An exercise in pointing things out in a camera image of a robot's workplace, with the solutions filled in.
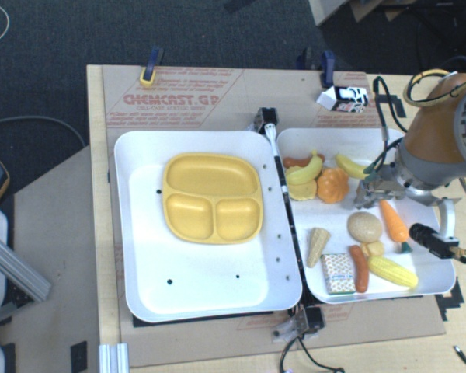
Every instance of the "yellow plate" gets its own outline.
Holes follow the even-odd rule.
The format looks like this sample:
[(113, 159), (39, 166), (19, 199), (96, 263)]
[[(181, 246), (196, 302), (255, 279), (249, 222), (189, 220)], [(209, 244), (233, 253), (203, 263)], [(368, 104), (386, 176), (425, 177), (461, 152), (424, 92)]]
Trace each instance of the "yellow plate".
[(162, 199), (167, 225), (190, 242), (247, 242), (263, 223), (259, 175), (250, 163), (234, 156), (175, 156), (165, 167)]

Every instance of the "wooden table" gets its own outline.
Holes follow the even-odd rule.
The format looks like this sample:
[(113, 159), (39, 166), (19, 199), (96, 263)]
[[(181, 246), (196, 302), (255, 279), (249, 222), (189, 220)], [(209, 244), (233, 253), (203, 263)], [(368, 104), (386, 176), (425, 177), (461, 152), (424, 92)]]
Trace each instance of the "wooden table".
[[(107, 182), (108, 157), (106, 122), (103, 91), (103, 67), (87, 67), (90, 119), (90, 148), (92, 153), (93, 206), (96, 240), (96, 270), (99, 304), (99, 336), (101, 344), (120, 343), (116, 268), (113, 248), (112, 211), (110, 186)], [(318, 78), (318, 74), (308, 74)], [(368, 75), (371, 84), (376, 75)], [(401, 96), (409, 76), (382, 75), (392, 94)], [(422, 82), (418, 88), (428, 93), (432, 85)], [(414, 117), (416, 108), (404, 106), (407, 119), (402, 123), (407, 127)], [(394, 127), (391, 115), (385, 110), (390, 127)], [(438, 196), (464, 196), (459, 182), (438, 191)], [(466, 197), (456, 204), (456, 232), (461, 246), (466, 248)], [(363, 343), (344, 347), (330, 347), (313, 351), (315, 359), (330, 366), (342, 366), (346, 372), (452, 372), (466, 371), (466, 366), (454, 352), (458, 345), (466, 354), (466, 265), (456, 263), (456, 271), (464, 296), (464, 304), (459, 309), (449, 309), (445, 322), (446, 335), (407, 340)], [(275, 372), (278, 369), (280, 354), (261, 354), (248, 357), (230, 357), (219, 360), (189, 362), (167, 366), (132, 368), (135, 373), (150, 372)], [(303, 351), (290, 352), (285, 360), (285, 368), (296, 372), (315, 371), (315, 366)]]

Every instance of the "cardboard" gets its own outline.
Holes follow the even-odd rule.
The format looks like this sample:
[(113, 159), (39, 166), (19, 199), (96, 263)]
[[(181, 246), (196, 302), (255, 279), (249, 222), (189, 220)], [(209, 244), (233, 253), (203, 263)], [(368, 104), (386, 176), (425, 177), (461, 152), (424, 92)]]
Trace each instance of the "cardboard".
[[(276, 107), (278, 132), (295, 127), (379, 127), (374, 101), (360, 113), (328, 111), (317, 71), (157, 67), (154, 85), (142, 87), (139, 66), (103, 66), (121, 340), (130, 366), (143, 367), (281, 351), (273, 328), (287, 312), (135, 326), (124, 294), (123, 248), (113, 147), (132, 130), (245, 130), (260, 107)], [(334, 83), (363, 87), (364, 73), (336, 72)], [(321, 305), (326, 327), (306, 341), (330, 347), (445, 333), (434, 296)]]

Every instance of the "orange carrot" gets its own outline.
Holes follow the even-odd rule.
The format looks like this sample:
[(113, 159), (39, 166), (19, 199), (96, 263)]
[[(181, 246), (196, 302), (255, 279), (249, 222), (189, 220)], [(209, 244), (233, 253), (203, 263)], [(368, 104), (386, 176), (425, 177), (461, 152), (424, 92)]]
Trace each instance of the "orange carrot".
[(404, 221), (386, 200), (381, 199), (378, 203), (391, 239), (400, 243), (405, 242), (409, 238), (409, 230)]

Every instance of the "yellow corn cob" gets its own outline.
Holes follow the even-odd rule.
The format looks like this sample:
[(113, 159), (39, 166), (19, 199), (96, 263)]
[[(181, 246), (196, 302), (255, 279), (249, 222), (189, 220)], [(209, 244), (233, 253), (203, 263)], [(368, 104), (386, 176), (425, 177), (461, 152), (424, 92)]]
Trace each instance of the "yellow corn cob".
[(367, 265), (373, 274), (395, 284), (407, 286), (408, 288), (414, 288), (418, 284), (418, 277), (414, 272), (387, 257), (371, 256), (367, 260)]
[(321, 253), (328, 243), (330, 233), (324, 228), (313, 228), (309, 240), (308, 267), (312, 268), (321, 257)]

